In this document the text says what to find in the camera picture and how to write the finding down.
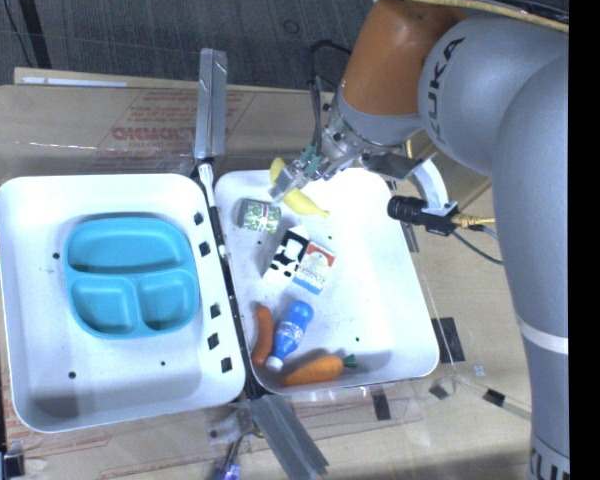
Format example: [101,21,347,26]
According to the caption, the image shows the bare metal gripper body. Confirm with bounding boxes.
[296,116,377,169]

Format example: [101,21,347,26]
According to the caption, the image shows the yellow banana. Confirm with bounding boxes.
[268,156,331,220]

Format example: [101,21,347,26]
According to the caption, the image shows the green and white can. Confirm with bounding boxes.
[237,197,283,235]

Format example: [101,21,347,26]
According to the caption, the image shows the black and white carton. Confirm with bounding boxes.
[261,224,312,282]

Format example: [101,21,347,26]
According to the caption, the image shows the white orange and blue carton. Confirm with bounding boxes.
[291,240,338,297]

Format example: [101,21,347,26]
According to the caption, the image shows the white plastic tray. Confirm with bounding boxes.
[0,172,247,434]
[212,167,441,397]

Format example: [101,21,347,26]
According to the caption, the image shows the blue and white bottle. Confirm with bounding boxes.
[264,299,316,374]

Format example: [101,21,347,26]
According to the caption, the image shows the brown sausage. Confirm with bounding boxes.
[250,303,276,368]

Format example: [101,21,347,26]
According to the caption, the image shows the brown cardboard board red print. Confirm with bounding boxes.
[0,83,534,480]

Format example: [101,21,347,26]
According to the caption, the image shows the blue divided plate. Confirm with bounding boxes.
[62,216,202,340]

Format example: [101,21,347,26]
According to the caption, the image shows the orange carrot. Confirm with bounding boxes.
[279,352,359,388]

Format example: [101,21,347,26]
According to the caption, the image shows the black cylinder on white bracket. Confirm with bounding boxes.
[386,157,460,238]

